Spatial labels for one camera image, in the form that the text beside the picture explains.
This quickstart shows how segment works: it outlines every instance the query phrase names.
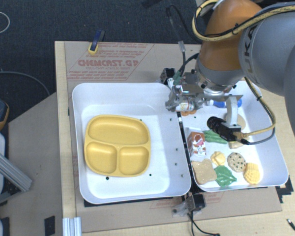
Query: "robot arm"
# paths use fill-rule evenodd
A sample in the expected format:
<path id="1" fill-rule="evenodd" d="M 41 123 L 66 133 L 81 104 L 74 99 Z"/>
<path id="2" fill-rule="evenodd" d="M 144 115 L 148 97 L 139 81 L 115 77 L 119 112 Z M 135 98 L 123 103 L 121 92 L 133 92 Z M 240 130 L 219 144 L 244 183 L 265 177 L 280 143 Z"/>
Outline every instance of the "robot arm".
<path id="1" fill-rule="evenodd" d="M 214 12 L 202 35 L 196 18 L 211 4 Z M 211 99 L 224 101 L 245 77 L 285 97 L 295 134 L 295 2 L 261 9 L 250 0 L 208 0 L 198 7 L 192 28 L 203 41 L 196 66 L 172 86 L 166 108 L 187 112 Z"/>

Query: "toy food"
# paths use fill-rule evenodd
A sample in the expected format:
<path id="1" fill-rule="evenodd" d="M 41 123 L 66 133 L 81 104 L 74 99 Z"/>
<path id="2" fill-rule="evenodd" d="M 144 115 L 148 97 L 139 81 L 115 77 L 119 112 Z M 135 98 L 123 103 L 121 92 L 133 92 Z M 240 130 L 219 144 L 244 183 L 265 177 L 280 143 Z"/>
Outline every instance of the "toy food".
<path id="1" fill-rule="evenodd" d="M 260 182 L 260 172 L 257 164 L 247 163 L 244 178 L 250 184 L 257 184 Z"/>
<path id="2" fill-rule="evenodd" d="M 240 148 L 242 147 L 244 144 L 237 142 L 237 141 L 230 141 L 228 142 L 228 146 L 230 147 L 230 149 L 235 149 L 235 148 Z"/>
<path id="3" fill-rule="evenodd" d="M 205 184 L 216 180 L 217 175 L 209 159 L 205 159 L 202 162 L 192 161 L 191 164 L 196 174 L 196 181 L 198 184 Z"/>
<path id="4" fill-rule="evenodd" d="M 227 157 L 228 166 L 235 172 L 243 172 L 246 168 L 246 160 L 237 152 L 231 153 Z"/>
<path id="5" fill-rule="evenodd" d="M 212 163 L 219 166 L 219 165 L 224 165 L 225 164 L 226 158 L 225 158 L 225 155 L 222 152 L 216 151 L 216 152 L 214 152 L 212 154 L 211 161 L 212 161 Z"/>
<path id="6" fill-rule="evenodd" d="M 219 143 L 219 144 L 227 144 L 227 141 L 220 137 L 219 134 L 215 133 L 212 130 L 206 130 L 203 132 L 205 135 L 205 139 L 209 143 Z"/>
<path id="7" fill-rule="evenodd" d="M 216 172 L 216 182 L 219 186 L 228 186 L 237 181 L 237 178 L 232 175 L 232 172 L 226 166 L 217 166 L 214 171 Z"/>
<path id="8" fill-rule="evenodd" d="M 206 155 L 205 136 L 201 130 L 188 128 L 187 144 L 190 156 Z"/>

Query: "blue object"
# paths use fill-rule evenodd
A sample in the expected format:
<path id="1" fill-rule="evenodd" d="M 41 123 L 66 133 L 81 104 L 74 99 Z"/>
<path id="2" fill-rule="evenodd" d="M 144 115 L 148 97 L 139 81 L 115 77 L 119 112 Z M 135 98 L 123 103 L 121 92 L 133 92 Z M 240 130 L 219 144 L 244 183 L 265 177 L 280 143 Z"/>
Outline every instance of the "blue object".
<path id="1" fill-rule="evenodd" d="M 94 40 L 93 42 L 89 45 L 89 48 L 88 48 L 88 52 L 91 54 L 91 55 L 94 55 L 96 52 L 97 52 L 97 49 L 98 49 L 98 42 L 102 41 L 103 38 L 104 38 L 104 35 L 105 35 L 105 31 L 104 30 L 97 30 L 96 31 L 96 34 L 95 34 L 95 37 L 94 37 Z"/>
<path id="2" fill-rule="evenodd" d="M 213 101 L 213 105 L 218 108 L 226 108 L 226 102 L 225 101 Z M 241 99 L 237 101 L 237 106 L 241 106 Z"/>

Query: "white tray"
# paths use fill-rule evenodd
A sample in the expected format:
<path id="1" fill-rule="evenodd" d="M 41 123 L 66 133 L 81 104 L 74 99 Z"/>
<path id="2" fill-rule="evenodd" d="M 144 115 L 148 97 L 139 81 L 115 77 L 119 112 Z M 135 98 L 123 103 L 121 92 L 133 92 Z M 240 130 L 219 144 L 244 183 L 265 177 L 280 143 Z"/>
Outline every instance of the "white tray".
<path id="1" fill-rule="evenodd" d="M 176 113 L 165 108 L 170 90 L 160 83 L 83 83 L 72 93 L 80 191 L 92 204 L 182 196 L 191 177 Z M 97 115 L 141 119 L 149 128 L 151 158 L 137 177 L 93 172 L 84 160 L 86 126 Z"/>
<path id="2" fill-rule="evenodd" d="M 241 115 L 246 122 L 246 127 L 242 130 L 244 133 L 260 130 L 271 126 L 271 122 L 267 113 L 265 112 L 261 104 L 256 100 L 246 82 L 238 82 L 237 87 L 235 89 L 232 89 L 229 94 L 243 95 L 243 97 L 241 98 L 242 106 L 239 107 L 238 114 Z M 199 109 L 195 115 L 182 117 L 182 122 L 184 128 L 193 127 L 204 131 L 208 130 L 207 120 L 211 116 L 224 118 L 226 113 L 226 108 L 223 109 L 216 106 L 204 105 L 203 108 Z M 253 142 L 262 140 L 268 137 L 271 133 L 272 131 L 267 131 L 262 134 L 251 136 L 251 140 L 249 141 Z M 228 144 L 224 145 L 206 142 L 206 157 L 197 157 L 193 155 L 191 157 L 191 160 L 202 161 L 205 158 L 210 159 L 211 155 L 215 151 L 220 151 L 224 153 L 226 158 L 231 152 L 238 152 L 242 154 L 246 162 L 255 163 L 259 166 L 261 181 L 258 184 L 254 185 L 249 184 L 244 179 L 243 173 L 236 173 L 232 171 L 231 168 L 229 168 L 227 162 L 225 162 L 225 166 L 232 171 L 232 174 L 237 178 L 237 181 L 225 187 L 220 187 L 216 181 L 198 185 L 204 191 L 216 192 L 234 189 L 279 186 L 285 184 L 288 180 L 288 170 L 276 136 L 261 144 L 244 145 L 237 149 L 230 149 Z"/>

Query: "toy cookie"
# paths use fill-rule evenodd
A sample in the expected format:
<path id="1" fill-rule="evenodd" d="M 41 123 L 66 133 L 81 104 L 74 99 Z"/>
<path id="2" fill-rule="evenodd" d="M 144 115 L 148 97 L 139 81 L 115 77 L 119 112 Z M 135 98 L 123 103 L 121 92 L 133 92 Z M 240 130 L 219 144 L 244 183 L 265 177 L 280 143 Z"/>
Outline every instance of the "toy cookie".
<path id="1" fill-rule="evenodd" d="M 257 184 L 260 182 L 260 172 L 257 164 L 247 163 L 244 178 L 250 184 Z"/>
<path id="2" fill-rule="evenodd" d="M 237 152 L 231 153 L 227 157 L 228 166 L 235 172 L 243 172 L 246 169 L 246 160 Z"/>
<path id="3" fill-rule="evenodd" d="M 191 164 L 196 174 L 196 181 L 198 184 L 205 184 L 216 180 L 217 175 L 209 159 L 204 159 L 202 162 L 192 161 Z"/>
<path id="4" fill-rule="evenodd" d="M 212 154 L 211 161 L 217 166 L 224 165 L 226 161 L 225 155 L 222 152 L 216 151 Z"/>

